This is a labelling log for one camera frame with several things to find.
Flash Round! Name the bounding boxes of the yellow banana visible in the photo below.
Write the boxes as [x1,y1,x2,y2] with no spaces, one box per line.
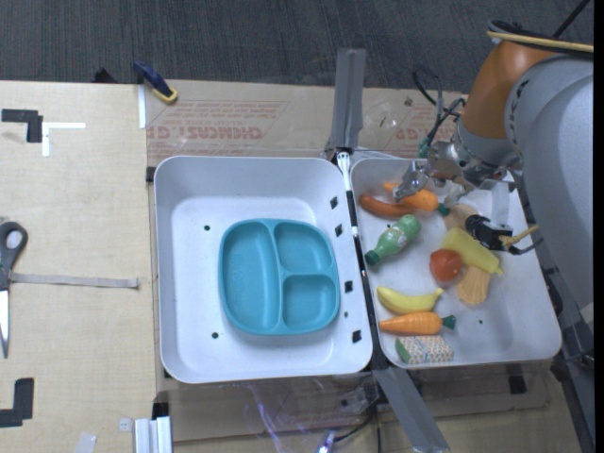
[376,284,446,316]

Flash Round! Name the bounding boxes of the blue divided plate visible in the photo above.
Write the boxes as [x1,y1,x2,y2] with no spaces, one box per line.
[217,217,342,337]

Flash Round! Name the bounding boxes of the brown cardboard board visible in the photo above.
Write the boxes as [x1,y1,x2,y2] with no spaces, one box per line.
[143,79,554,444]

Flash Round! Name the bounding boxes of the black cylinder on white bracket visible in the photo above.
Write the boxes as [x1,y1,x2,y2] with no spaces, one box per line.
[464,184,515,255]

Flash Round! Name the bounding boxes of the grey handled scissors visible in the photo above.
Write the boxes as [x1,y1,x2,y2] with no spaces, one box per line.
[0,220,30,361]

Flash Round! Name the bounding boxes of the red tomato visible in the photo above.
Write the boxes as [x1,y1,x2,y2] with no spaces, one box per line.
[428,248,464,283]

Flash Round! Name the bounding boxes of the white plastic tray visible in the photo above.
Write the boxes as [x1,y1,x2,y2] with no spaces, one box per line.
[153,155,375,385]
[349,157,563,370]

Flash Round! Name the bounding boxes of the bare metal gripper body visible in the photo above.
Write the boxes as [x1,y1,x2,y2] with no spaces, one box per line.
[426,139,478,192]

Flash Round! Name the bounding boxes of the green bottle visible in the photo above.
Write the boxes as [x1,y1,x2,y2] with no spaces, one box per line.
[363,213,423,268]

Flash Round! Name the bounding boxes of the pale orange ridged shell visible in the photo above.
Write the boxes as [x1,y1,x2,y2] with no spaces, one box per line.
[456,264,493,307]

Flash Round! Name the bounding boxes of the orange carrot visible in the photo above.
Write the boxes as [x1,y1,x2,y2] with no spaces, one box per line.
[377,310,458,337]
[382,181,451,218]

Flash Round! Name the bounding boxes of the orange sausage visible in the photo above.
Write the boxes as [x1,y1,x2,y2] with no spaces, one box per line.
[359,193,417,220]

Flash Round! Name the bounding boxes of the beige rounded toy food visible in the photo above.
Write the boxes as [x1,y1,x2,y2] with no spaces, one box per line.
[443,203,480,231]

